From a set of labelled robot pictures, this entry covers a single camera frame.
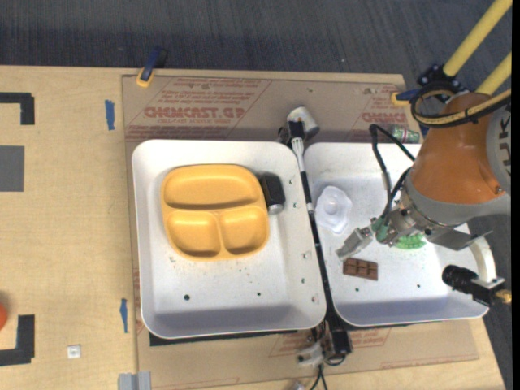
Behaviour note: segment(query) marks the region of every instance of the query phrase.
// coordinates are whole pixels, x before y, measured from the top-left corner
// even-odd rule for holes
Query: yellow plastic tray
[[[245,167],[178,167],[162,182],[161,206],[171,247],[191,260],[241,258],[269,239],[262,188]]]

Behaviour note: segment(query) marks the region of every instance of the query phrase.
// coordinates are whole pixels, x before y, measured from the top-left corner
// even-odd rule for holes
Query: red object
[[[2,330],[2,328],[6,324],[6,322],[7,322],[7,310],[0,303],[0,331]]]

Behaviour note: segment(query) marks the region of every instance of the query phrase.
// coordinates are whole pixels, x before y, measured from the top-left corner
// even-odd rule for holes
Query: black tape marking
[[[19,315],[16,348],[0,350],[0,366],[30,364],[34,358],[34,315]]]
[[[0,145],[0,192],[23,192],[25,148]]]
[[[0,93],[0,103],[19,104],[20,125],[34,125],[34,97],[31,93]]]

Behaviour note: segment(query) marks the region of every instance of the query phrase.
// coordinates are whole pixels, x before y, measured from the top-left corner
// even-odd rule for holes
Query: yellow pole
[[[511,67],[513,65],[513,52],[509,54],[498,64],[488,78],[475,90],[476,93],[492,95],[498,90],[505,80],[511,75]]]
[[[460,71],[462,66],[477,50],[512,4],[513,0],[495,0],[493,2],[479,22],[473,27],[470,34],[444,65],[443,71],[447,76],[455,76]]]

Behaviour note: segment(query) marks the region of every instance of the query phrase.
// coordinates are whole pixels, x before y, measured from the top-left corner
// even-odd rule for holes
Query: black tape
[[[31,93],[0,93],[0,103],[19,104],[19,123],[34,125],[34,97]]]
[[[0,366],[29,364],[34,358],[34,315],[19,315],[16,348],[0,350]]]

